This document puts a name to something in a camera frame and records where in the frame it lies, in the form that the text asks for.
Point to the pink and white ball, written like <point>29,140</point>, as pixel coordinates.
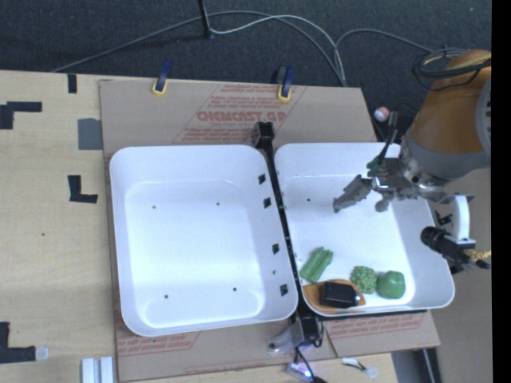
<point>381,113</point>

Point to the black cylinder on white bracket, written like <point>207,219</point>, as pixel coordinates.
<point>463,218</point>

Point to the white plastic tray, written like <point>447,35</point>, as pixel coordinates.
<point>191,245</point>
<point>359,238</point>

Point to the green pepper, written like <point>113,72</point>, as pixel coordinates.
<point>391,285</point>

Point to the green bean pods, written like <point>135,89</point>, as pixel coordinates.
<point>316,265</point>

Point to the green grapes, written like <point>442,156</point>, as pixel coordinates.
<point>363,279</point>

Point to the brown cardboard board, red print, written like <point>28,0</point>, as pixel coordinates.
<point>191,114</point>

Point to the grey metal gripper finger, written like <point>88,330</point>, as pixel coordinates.
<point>353,194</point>
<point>384,204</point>

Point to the black box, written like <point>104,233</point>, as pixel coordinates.
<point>338,294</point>

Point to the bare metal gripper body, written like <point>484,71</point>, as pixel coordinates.
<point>399,182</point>

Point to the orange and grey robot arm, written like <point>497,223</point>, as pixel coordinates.
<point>447,118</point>

